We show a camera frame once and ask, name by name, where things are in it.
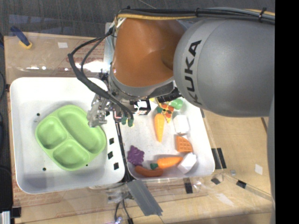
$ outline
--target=orange toy carrot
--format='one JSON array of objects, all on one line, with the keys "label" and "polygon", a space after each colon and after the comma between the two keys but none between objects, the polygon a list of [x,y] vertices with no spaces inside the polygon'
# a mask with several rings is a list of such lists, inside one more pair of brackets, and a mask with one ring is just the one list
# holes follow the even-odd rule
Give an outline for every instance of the orange toy carrot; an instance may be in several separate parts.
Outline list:
[{"label": "orange toy carrot", "polygon": [[169,168],[172,167],[173,165],[178,164],[183,160],[183,157],[180,156],[174,156],[174,157],[166,157],[166,158],[160,158],[157,160],[157,163],[151,163],[150,168],[155,169],[157,167],[159,168]]},{"label": "orange toy carrot", "polygon": [[155,115],[155,131],[159,142],[162,142],[165,118],[164,115],[158,113]]}]

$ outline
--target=green divided plate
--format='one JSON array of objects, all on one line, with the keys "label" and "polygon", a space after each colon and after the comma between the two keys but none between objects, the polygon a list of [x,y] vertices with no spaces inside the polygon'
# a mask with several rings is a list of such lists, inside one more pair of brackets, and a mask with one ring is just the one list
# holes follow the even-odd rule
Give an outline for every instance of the green divided plate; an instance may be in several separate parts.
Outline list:
[{"label": "green divided plate", "polygon": [[76,105],[45,117],[36,127],[36,139],[59,167],[69,171],[87,165],[107,144],[101,127],[89,127],[86,112]]}]

